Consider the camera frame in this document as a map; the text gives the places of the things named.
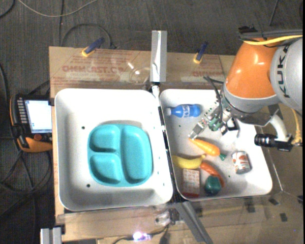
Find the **blue divided plate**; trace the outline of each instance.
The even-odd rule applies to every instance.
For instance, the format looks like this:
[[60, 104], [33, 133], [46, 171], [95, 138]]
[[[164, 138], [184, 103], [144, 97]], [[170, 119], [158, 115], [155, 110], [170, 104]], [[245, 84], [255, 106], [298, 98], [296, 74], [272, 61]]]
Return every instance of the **blue divided plate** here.
[[139, 127], [97, 126], [89, 134], [87, 149], [90, 174], [100, 184], [137, 186], [153, 172], [150, 140]]

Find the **white tray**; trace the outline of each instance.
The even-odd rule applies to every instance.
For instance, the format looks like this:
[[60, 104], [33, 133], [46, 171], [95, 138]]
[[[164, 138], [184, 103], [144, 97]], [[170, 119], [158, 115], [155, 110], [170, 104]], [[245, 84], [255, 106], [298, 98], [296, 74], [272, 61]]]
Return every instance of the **white tray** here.
[[[188, 134], [195, 124], [201, 120], [203, 114], [215, 105], [216, 94], [213, 90], [200, 89], [166, 89], [160, 94], [160, 102], [163, 113], [167, 107], [176, 107], [180, 104], [199, 104], [201, 114], [199, 117], [179, 118], [177, 116], [164, 115], [167, 137], [169, 141], [170, 153], [182, 157], [199, 156], [203, 151], [188, 140]], [[221, 132], [213, 132], [205, 129], [198, 138], [215, 144], [220, 148], [221, 153], [227, 155], [224, 161], [219, 157], [207, 156], [210, 162], [225, 180], [225, 187], [213, 197], [207, 197], [203, 186], [209, 176], [205, 171], [200, 172], [200, 197], [187, 198], [192, 201], [206, 199], [233, 198], [245, 196], [265, 195], [272, 189], [272, 180], [264, 154], [261, 147], [254, 144], [256, 135], [255, 127], [238, 122], [240, 136], [236, 138], [237, 131], [229, 131], [224, 136]], [[245, 174], [236, 174], [232, 162], [231, 154], [236, 150], [246, 151], [252, 170]], [[182, 193], [182, 169], [173, 166], [176, 186]]]
[[[143, 90], [63, 89], [55, 97], [59, 198], [71, 211], [159, 205], [173, 194], [158, 106]], [[128, 124], [143, 129], [152, 148], [153, 171], [143, 184], [105, 186], [89, 172], [87, 140], [101, 124]]]

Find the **wooden table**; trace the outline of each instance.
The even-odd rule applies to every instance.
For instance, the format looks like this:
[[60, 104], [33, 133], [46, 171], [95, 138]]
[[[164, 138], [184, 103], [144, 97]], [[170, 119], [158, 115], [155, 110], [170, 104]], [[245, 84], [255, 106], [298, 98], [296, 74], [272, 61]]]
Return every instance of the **wooden table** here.
[[[89, 57], [81, 55], [82, 48], [50, 47], [50, 92], [64, 88], [142, 88], [149, 78], [150, 51], [98, 49]], [[203, 84], [209, 75], [224, 81], [234, 56], [204, 55], [200, 64], [193, 62], [194, 54], [167, 53], [167, 82]], [[155, 207], [125, 207], [119, 209], [66, 212], [58, 196], [58, 168], [55, 111], [52, 107], [53, 163], [56, 223], [65, 226], [63, 241], [122, 236], [134, 229], [159, 231]]]

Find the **soda can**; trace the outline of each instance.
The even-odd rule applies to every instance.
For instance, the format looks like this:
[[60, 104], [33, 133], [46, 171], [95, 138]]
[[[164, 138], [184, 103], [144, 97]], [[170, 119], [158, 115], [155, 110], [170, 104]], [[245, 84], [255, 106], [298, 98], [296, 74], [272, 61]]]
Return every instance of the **soda can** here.
[[232, 154], [235, 172], [237, 174], [247, 173], [251, 170], [248, 154], [245, 151], [237, 151]]

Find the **metal bracket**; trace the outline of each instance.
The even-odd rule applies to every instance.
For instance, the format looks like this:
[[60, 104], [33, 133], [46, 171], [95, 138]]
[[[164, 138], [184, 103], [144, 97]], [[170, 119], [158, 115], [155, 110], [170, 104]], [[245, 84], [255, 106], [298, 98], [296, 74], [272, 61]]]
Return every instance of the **metal bracket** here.
[[204, 242], [206, 244], [213, 244], [212, 239], [206, 232], [201, 221], [197, 217], [191, 202], [186, 201], [182, 203], [173, 204], [174, 208], [178, 211], [179, 215], [183, 218], [186, 225], [191, 230], [197, 242]]
[[247, 197], [245, 198], [245, 207], [246, 207], [246, 210], [248, 212], [255, 212], [255, 207], [254, 207], [254, 203], [253, 203], [253, 198], [251, 197]]
[[268, 109], [269, 109], [269, 113], [270, 113], [271, 116], [277, 115], [277, 116], [279, 116], [282, 120], [284, 119], [284, 117], [283, 117], [283, 115], [282, 115], [282, 113], [281, 113], [279, 104], [269, 105], [269, 106], [268, 106]]
[[151, 35], [150, 82], [166, 81], [167, 31], [154, 30]]
[[41, 244], [62, 244], [62, 231], [60, 227], [41, 229]]

